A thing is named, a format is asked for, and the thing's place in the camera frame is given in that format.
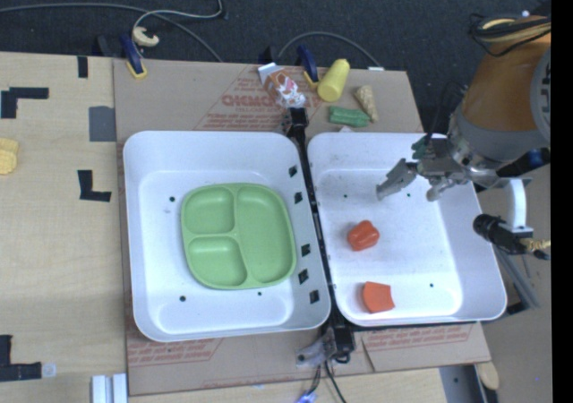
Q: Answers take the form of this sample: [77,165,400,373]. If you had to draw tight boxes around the green divided plate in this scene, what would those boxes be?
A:
[180,182,298,291]

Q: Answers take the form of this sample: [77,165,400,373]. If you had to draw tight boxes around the white plastic tray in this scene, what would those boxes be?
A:
[306,131,509,328]
[122,130,333,343]

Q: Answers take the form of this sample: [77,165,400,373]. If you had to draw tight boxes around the yellow toy corn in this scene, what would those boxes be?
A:
[0,136,21,176]

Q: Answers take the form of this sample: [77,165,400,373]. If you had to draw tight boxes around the orange toy slice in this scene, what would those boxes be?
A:
[361,280,397,314]

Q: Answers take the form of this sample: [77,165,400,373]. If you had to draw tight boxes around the black block with thin wires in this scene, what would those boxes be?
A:
[282,107,311,137]
[326,324,357,362]

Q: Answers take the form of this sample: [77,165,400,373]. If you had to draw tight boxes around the orange toy pepper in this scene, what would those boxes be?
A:
[346,219,381,253]

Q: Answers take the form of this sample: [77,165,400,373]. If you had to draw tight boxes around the yellow bottle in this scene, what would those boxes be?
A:
[316,57,352,104]

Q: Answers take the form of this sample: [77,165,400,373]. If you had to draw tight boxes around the black cylinder on white bracket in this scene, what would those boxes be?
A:
[472,176,536,256]

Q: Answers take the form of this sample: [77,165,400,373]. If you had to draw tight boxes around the white and orange carton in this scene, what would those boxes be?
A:
[256,61,308,109]

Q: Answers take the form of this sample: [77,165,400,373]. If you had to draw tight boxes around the beige toy cone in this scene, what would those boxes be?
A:
[353,84,381,124]

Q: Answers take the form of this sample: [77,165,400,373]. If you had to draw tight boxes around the green toy beans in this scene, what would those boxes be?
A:
[328,105,372,129]

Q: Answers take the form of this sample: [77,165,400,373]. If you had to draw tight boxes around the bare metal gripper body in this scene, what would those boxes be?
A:
[415,137,499,188]

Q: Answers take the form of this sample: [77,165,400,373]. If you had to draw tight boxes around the beige curved toy piece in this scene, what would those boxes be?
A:
[131,25,160,48]

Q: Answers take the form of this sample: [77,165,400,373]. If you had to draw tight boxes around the beige oval piece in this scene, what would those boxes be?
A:
[475,362,500,391]

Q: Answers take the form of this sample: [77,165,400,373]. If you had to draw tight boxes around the brown cardboard board, red print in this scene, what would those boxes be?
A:
[111,58,493,397]

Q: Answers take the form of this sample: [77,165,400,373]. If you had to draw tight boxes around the thin black rod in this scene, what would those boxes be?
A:
[293,123,341,333]

